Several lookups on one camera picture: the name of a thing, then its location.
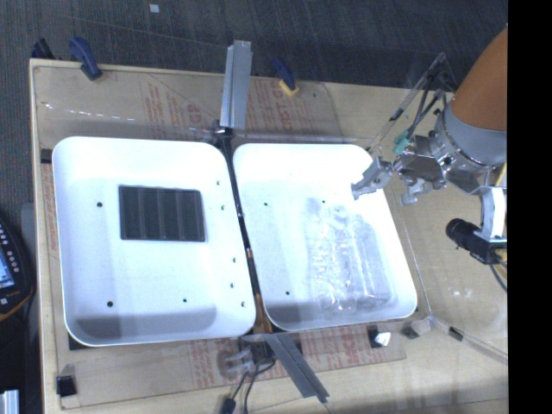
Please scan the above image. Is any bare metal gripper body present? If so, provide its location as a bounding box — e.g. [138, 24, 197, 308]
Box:
[392, 134, 493, 193]

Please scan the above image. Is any clear plastic bottle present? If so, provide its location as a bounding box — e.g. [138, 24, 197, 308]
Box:
[342, 212, 396, 309]
[303, 196, 360, 320]

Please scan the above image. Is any white plastic tray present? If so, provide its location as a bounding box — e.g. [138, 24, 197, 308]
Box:
[231, 141, 419, 333]
[51, 135, 257, 348]

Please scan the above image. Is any black ribbed rectangular panel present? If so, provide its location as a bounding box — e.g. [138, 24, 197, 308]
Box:
[117, 184, 207, 243]

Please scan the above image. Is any brown cardboard board red print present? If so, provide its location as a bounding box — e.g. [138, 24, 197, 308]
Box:
[32, 65, 410, 410]

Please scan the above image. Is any black cylinder on white bracket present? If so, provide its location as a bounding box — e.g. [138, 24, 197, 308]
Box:
[445, 185, 509, 266]

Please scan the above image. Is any black block with thin wires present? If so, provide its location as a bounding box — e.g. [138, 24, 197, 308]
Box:
[250, 342, 278, 365]

